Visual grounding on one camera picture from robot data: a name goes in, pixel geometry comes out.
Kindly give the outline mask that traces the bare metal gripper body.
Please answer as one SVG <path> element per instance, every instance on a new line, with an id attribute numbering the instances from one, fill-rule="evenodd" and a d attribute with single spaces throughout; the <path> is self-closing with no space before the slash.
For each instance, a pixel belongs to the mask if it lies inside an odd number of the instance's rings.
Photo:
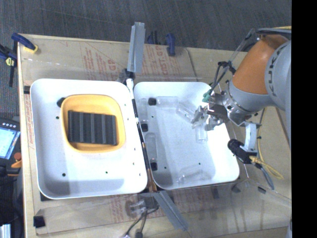
<path id="1" fill-rule="evenodd" d="M 212 93 L 208 103 L 208 114 L 223 122 L 231 121 L 237 126 L 242 126 L 251 118 L 251 113 L 243 109 L 231 98 L 230 94 Z"/>

